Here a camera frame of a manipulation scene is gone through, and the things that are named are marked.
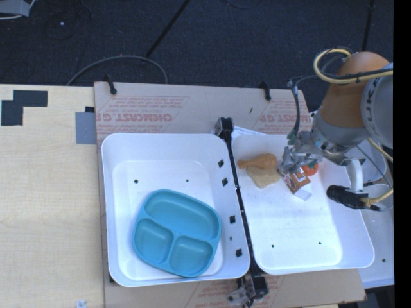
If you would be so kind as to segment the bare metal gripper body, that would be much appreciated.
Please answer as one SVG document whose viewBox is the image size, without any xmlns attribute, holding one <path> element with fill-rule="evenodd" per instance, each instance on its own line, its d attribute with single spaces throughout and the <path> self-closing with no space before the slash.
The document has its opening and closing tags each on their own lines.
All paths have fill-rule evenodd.
<svg viewBox="0 0 411 308">
<path fill-rule="evenodd" d="M 292 130 L 288 146 L 290 162 L 296 166 L 311 166 L 324 158 L 338 166 L 347 165 L 347 148 L 326 139 L 322 132 Z"/>
</svg>

